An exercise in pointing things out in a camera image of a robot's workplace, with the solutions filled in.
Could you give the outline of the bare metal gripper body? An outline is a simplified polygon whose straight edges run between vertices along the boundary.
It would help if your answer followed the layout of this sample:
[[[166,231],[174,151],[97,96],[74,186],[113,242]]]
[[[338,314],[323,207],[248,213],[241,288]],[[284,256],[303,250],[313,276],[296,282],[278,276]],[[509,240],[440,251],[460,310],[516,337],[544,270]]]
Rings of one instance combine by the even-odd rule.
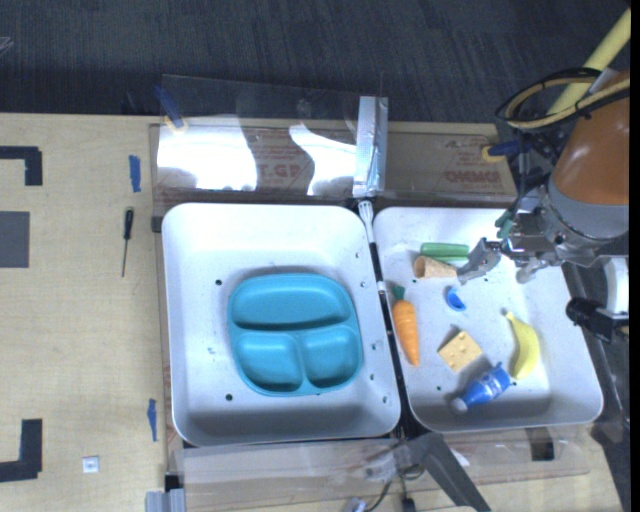
[[[591,267],[618,255],[618,208],[541,192],[529,211],[499,218],[499,247],[521,269]]]

